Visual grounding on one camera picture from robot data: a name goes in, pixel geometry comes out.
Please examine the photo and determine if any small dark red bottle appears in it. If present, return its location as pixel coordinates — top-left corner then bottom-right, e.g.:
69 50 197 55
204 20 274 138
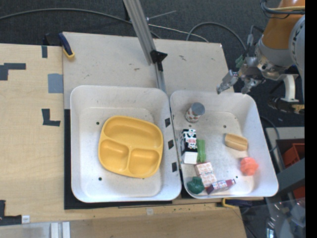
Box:
205 178 237 195

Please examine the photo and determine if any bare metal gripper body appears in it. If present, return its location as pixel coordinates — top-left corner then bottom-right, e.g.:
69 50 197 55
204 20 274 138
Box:
237 56 289 86

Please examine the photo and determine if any white plastic tray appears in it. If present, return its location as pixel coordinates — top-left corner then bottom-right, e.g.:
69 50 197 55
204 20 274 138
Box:
169 90 279 200
70 85 183 204

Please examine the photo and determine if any tan toy bread bun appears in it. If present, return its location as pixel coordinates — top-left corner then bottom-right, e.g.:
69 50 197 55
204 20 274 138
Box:
224 132 249 151

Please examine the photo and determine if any yellow divided plate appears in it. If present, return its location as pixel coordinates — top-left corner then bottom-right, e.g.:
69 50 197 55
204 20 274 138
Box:
98 115 164 179

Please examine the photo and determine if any dark green toy broccoli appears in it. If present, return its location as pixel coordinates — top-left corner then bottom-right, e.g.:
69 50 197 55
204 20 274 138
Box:
186 176 206 194

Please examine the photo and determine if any orange lumpy toy food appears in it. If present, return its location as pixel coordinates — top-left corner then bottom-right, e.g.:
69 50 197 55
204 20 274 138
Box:
240 156 260 177

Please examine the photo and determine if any small can with grey lid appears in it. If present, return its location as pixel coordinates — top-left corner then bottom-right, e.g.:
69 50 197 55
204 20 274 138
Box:
185 102 206 123

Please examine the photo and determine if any black and white carton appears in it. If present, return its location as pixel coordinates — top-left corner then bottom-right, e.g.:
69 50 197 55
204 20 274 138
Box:
180 128 199 165

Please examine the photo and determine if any pink and white carton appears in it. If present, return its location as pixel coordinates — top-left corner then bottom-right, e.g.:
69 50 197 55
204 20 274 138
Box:
194 161 218 187

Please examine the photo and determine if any black cylinder on white bracket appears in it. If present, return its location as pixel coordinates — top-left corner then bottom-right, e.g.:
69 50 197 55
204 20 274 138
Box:
268 73 305 114

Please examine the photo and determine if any light green toy vegetable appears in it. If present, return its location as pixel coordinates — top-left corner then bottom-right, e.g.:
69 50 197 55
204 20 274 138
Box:
196 138 207 164

